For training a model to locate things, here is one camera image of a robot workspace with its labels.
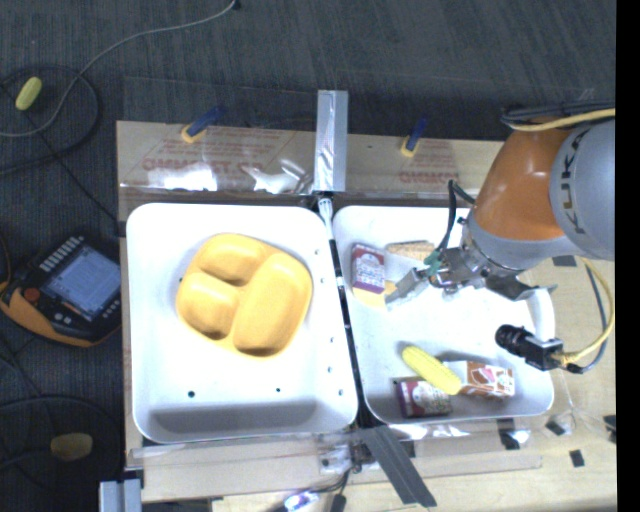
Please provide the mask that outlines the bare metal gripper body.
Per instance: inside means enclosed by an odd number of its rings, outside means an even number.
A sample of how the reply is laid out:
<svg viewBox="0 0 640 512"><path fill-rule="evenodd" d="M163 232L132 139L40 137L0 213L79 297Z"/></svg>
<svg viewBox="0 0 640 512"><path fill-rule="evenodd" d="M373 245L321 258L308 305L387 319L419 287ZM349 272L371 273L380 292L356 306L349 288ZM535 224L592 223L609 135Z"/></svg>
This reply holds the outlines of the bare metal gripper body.
<svg viewBox="0 0 640 512"><path fill-rule="evenodd" d="M495 265L475 245L439 249L428 257L428 281L453 294L465 287L484 288Z"/></svg>

